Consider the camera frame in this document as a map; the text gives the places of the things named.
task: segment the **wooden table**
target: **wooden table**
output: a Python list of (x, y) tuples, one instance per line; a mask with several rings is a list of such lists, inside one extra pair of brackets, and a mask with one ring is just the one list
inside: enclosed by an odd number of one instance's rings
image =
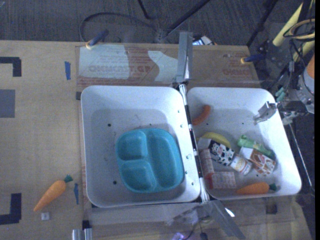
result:
[[(77, 74), (76, 67), (79, 55), (76, 47), (83, 45), (80, 42), (0, 41), (0, 57), (21, 60), (21, 76), (13, 76), (11, 63), (0, 63), (0, 90), (11, 90), (10, 93), (14, 94), (8, 101), (11, 105), (13, 102), (14, 113), (11, 117), (0, 118), (1, 239), (71, 239), (72, 230), (81, 229), (83, 219), (88, 219), (82, 188), (80, 101), (76, 99), (76, 91), (81, 91), (87, 84), (87, 79)], [(166, 56), (178, 54), (177, 45), (120, 45), (131, 51), (160, 51)], [(195, 69), (201, 65), (207, 65), (208, 69), (214, 67), (216, 76), (225, 78), (233, 75), (239, 83), (242, 71), (237, 69), (239, 65), (236, 63), (241, 56), (248, 56), (249, 51), (244, 46), (211, 46), (195, 47), (194, 54), (202, 55), (198, 62), (194, 61)], [(219, 60), (226, 60), (229, 67), (223, 71), (217, 64)], [(70, 63), (70, 79), (66, 75), (65, 62)], [(252, 65), (240, 67), (243, 72), (248, 71), (255, 76)], [(251, 80), (246, 85), (259, 83), (255, 77)], [(221, 85), (217, 78), (212, 85), (215, 83)], [(67, 184), (65, 193), (42, 211), (33, 212), (47, 188), (67, 174), (72, 176), (73, 181)], [(74, 194), (75, 184), (79, 186), (79, 204)], [(9, 215), (13, 213), (12, 194), (21, 194), (21, 217), (9, 223)], [(301, 208), (294, 198), (275, 201), (278, 203), (278, 213), (274, 216), (265, 214), (266, 201), (261, 199), (240, 204), (230, 202), (227, 205), (236, 212), (235, 221), (248, 239), (255, 239), (254, 235), (261, 236), (256, 239), (266, 240), (311, 239)], [(50, 219), (42, 220), (41, 212), (49, 212)], [(189, 233), (185, 225), (169, 227), (159, 222), (122, 224), (119, 222), (121, 214), (115, 210), (113, 213), (118, 214), (114, 223), (109, 221), (106, 224), (101, 214), (101, 220), (99, 216), (94, 217), (94, 239), (172, 239), (178, 230), (186, 236)], [(229, 239), (225, 238), (226, 235), (214, 221), (203, 223), (202, 228), (209, 236)], [(197, 234), (190, 239), (198, 239), (199, 226), (195, 231)]]

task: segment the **white plastic tray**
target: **white plastic tray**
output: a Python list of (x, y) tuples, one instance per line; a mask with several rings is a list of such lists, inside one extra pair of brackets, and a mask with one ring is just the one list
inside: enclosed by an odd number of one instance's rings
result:
[(201, 113), (203, 105), (211, 106), (208, 119), (194, 127), (196, 137), (201, 137), (205, 132), (221, 134), (238, 153), (240, 147), (237, 141), (241, 135), (246, 135), (273, 150), (276, 155), (276, 167), (268, 176), (258, 174), (254, 169), (243, 176), (218, 163), (214, 163), (214, 169), (217, 172), (234, 172), (237, 188), (265, 181), (275, 183), (278, 191), (265, 195), (237, 195), (234, 189), (207, 189), (212, 197), (220, 200), (248, 199), (295, 195), (300, 191), (301, 178), (279, 112), (267, 121), (254, 125), (253, 116), (258, 114), (264, 103), (275, 103), (268, 91), (260, 88), (196, 87), (188, 91), (187, 100), (191, 118)]
[[(81, 95), (86, 190), (101, 208), (188, 203), (200, 195), (200, 183), (182, 96), (170, 87), (89, 86)], [(168, 131), (177, 141), (184, 179), (175, 189), (134, 193), (122, 183), (115, 143), (123, 133), (144, 128)]]
[[(196, 137), (205, 132), (225, 136), (239, 152), (237, 140), (247, 135), (275, 152), (277, 165), (269, 176), (252, 170), (242, 176), (231, 168), (215, 164), (215, 170), (234, 172), (237, 188), (265, 181), (275, 183), (278, 191), (265, 195), (237, 195), (235, 189), (207, 189), (220, 200), (294, 195), (301, 189), (300, 175), (277, 112), (267, 121), (254, 125), (253, 116), (273, 96), (259, 88), (197, 87), (187, 93), (191, 118), (211, 106), (208, 119), (194, 127)], [(81, 95), (86, 187), (90, 201), (102, 208), (144, 204), (188, 203), (200, 195), (198, 170), (193, 153), (187, 116), (181, 94), (171, 87), (89, 86)], [(175, 189), (156, 194), (134, 193), (122, 183), (115, 143), (133, 129), (160, 128), (176, 139), (185, 171)]]

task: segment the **orange carrot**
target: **orange carrot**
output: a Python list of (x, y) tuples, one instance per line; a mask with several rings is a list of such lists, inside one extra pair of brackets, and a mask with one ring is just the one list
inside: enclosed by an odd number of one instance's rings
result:
[(73, 179), (71, 178), (71, 176), (67, 175), (64, 180), (57, 180), (56, 182), (54, 182), (41, 197), (39, 202), (34, 207), (33, 211), (36, 212), (38, 210), (41, 210), (54, 199), (59, 197), (63, 192), (65, 192), (67, 187), (66, 183), (72, 180)]
[(236, 193), (239, 195), (261, 195), (266, 194), (270, 186), (266, 182), (256, 182), (242, 188), (239, 188)]
[(202, 108), (202, 113), (192, 120), (192, 124), (197, 126), (201, 124), (204, 120), (206, 120), (210, 115), (211, 107), (209, 105), (204, 105)]

